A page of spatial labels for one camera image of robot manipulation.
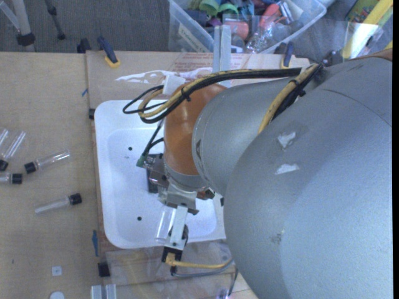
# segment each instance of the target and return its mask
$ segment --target tripod leg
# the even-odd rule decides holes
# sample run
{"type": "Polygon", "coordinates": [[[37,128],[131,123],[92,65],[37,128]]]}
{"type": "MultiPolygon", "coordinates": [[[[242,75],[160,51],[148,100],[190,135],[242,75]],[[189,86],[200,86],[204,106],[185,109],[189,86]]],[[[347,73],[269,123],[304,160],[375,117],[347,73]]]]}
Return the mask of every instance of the tripod leg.
{"type": "Polygon", "coordinates": [[[65,34],[62,32],[60,23],[58,22],[57,18],[57,9],[52,5],[51,0],[44,0],[47,6],[47,11],[49,14],[52,16],[52,20],[54,21],[55,27],[57,28],[58,31],[58,39],[59,40],[64,40],[65,39],[65,34]]]}
{"type": "Polygon", "coordinates": [[[12,0],[12,4],[14,5],[16,17],[18,18],[19,22],[20,32],[17,37],[18,44],[25,47],[25,49],[29,52],[35,52],[35,36],[33,35],[31,26],[29,25],[24,0],[12,0]]]}

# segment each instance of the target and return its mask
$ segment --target test tube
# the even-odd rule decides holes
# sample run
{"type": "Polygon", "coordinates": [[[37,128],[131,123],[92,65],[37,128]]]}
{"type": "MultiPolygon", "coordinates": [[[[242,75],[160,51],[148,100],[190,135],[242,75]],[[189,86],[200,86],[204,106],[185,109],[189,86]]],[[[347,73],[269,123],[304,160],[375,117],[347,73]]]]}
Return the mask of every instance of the test tube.
{"type": "Polygon", "coordinates": [[[7,136],[8,136],[8,130],[6,128],[0,127],[0,147],[4,142],[4,140],[7,138],[7,136]]]}
{"type": "Polygon", "coordinates": [[[16,131],[9,136],[9,140],[5,140],[0,146],[0,171],[5,171],[8,167],[8,162],[15,155],[15,152],[24,141],[26,133],[24,131],[16,131]]]}
{"type": "Polygon", "coordinates": [[[22,184],[22,174],[1,172],[0,184],[22,184]]]}
{"type": "Polygon", "coordinates": [[[43,212],[53,211],[54,209],[74,206],[80,204],[81,202],[82,202],[82,196],[77,192],[75,194],[64,196],[62,198],[58,198],[38,206],[35,209],[35,213],[42,214],[43,212]]]}
{"type": "Polygon", "coordinates": [[[61,161],[66,161],[70,158],[69,150],[57,152],[55,154],[51,154],[45,157],[37,158],[33,162],[25,164],[25,170],[27,174],[42,171],[43,169],[48,168],[49,166],[59,164],[61,161]]]}

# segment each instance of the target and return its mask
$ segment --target white plastic tray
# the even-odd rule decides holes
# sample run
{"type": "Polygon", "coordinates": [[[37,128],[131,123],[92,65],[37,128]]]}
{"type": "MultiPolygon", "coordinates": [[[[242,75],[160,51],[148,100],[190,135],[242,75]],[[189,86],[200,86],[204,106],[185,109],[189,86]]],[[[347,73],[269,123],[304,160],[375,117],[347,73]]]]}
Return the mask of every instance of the white plastic tray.
{"type": "MultiPolygon", "coordinates": [[[[137,114],[124,114],[128,101],[107,101],[95,111],[95,137],[105,235],[115,246],[136,249],[160,245],[157,228],[165,206],[147,189],[147,172],[136,162],[156,124],[145,124],[137,114]]],[[[151,153],[162,153],[163,145],[151,153]]],[[[188,214],[188,242],[226,238],[220,195],[197,199],[199,213],[188,214]]]]}

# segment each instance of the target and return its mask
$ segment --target gray carpet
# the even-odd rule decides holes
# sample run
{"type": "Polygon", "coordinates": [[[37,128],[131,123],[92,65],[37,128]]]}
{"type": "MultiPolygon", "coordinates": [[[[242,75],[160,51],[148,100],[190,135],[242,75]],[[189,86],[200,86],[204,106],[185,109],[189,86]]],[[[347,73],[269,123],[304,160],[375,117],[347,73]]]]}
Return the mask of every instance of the gray carpet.
{"type": "MultiPolygon", "coordinates": [[[[10,7],[10,0],[4,0],[10,7]]],[[[36,36],[37,52],[75,53],[77,44],[88,38],[98,49],[97,37],[104,36],[115,50],[168,51],[169,4],[167,0],[51,0],[66,34],[57,38],[57,30],[47,13],[44,0],[25,0],[36,36]]],[[[296,54],[320,61],[340,44],[337,23],[342,23],[356,0],[336,0],[327,14],[305,31],[295,43],[296,54]]],[[[393,36],[393,17],[372,50],[383,49],[393,36]]],[[[16,30],[0,11],[0,51],[22,52],[16,42],[16,30]]]]}

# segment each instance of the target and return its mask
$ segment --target black cable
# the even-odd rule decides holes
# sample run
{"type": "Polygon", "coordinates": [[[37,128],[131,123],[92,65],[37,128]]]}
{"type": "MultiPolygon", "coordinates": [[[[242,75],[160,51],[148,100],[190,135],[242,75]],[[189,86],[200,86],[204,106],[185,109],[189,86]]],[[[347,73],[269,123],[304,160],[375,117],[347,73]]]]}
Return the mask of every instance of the black cable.
{"type": "Polygon", "coordinates": [[[151,145],[150,145],[150,147],[148,148],[148,152],[149,152],[155,145],[157,145],[157,144],[159,144],[159,143],[161,143],[161,142],[163,142],[163,141],[164,141],[164,139],[163,139],[163,137],[162,137],[162,138],[159,138],[159,139],[157,139],[156,141],[152,142],[151,145]]]}
{"type": "Polygon", "coordinates": [[[150,149],[152,149],[156,144],[158,144],[159,142],[161,142],[160,139],[159,139],[159,140],[156,140],[156,141],[155,141],[156,144],[154,144],[155,142],[153,142],[153,140],[155,139],[156,135],[157,135],[158,132],[160,131],[160,129],[161,129],[161,127],[162,127],[162,124],[163,124],[163,123],[159,123],[159,125],[156,127],[155,132],[154,132],[154,134],[152,134],[150,140],[148,141],[148,143],[147,143],[147,145],[146,145],[146,147],[145,147],[145,149],[144,149],[142,155],[148,154],[148,152],[150,151],[150,149]]]}
{"type": "MultiPolygon", "coordinates": [[[[235,71],[220,71],[217,75],[211,75],[209,77],[202,78],[194,87],[189,89],[186,92],[182,92],[181,96],[177,99],[175,103],[173,103],[170,107],[168,107],[164,112],[157,115],[154,118],[143,118],[140,117],[144,123],[152,124],[162,120],[166,117],[170,112],[172,112],[178,105],[180,105],[184,100],[190,98],[190,95],[200,90],[201,88],[207,87],[209,85],[222,82],[225,80],[240,80],[244,78],[283,78],[283,77],[291,77],[293,75],[299,75],[301,68],[294,69],[277,69],[277,70],[268,70],[268,69],[253,69],[253,70],[235,70],[235,71]]],[[[144,106],[143,110],[149,110],[150,107],[144,106]]]]}
{"type": "Polygon", "coordinates": [[[159,107],[160,105],[164,104],[164,102],[163,102],[163,103],[158,103],[158,104],[152,105],[152,106],[147,107],[147,108],[142,109],[142,110],[127,111],[127,109],[128,109],[131,105],[133,105],[135,102],[139,101],[139,99],[141,99],[144,95],[146,95],[146,94],[148,94],[148,93],[150,93],[150,92],[152,92],[152,91],[155,92],[155,91],[158,91],[158,90],[161,90],[161,89],[163,89],[163,85],[158,85],[158,86],[156,86],[156,87],[149,88],[148,90],[146,90],[146,91],[144,91],[142,94],[140,94],[137,98],[135,98],[134,100],[131,100],[129,103],[127,103],[127,104],[124,106],[124,108],[122,109],[122,111],[124,112],[124,114],[134,114],[134,113],[144,112],[144,111],[146,111],[146,110],[151,110],[152,108],[155,108],[155,107],[159,107]]]}
{"type": "Polygon", "coordinates": [[[288,94],[288,96],[282,101],[282,103],[280,104],[279,108],[276,110],[272,120],[274,120],[278,115],[280,115],[286,108],[288,108],[289,106],[291,106],[294,102],[295,99],[298,96],[303,96],[304,95],[304,88],[305,86],[310,82],[310,80],[312,80],[314,78],[314,76],[316,75],[316,73],[318,71],[320,71],[323,68],[323,64],[320,63],[318,64],[318,66],[316,67],[316,69],[309,74],[305,80],[303,80],[301,83],[297,83],[296,80],[293,80],[293,82],[296,82],[297,86],[295,87],[295,89],[293,89],[290,94],[288,94]]]}

